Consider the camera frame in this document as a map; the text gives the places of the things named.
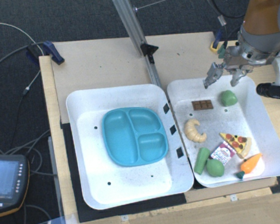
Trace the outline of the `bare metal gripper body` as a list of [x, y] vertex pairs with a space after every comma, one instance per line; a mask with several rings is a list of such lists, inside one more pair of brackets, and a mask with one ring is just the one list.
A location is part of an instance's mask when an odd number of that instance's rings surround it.
[[223, 68], [230, 73], [253, 70], [272, 63], [274, 54], [262, 52], [250, 45], [229, 46], [223, 58]]

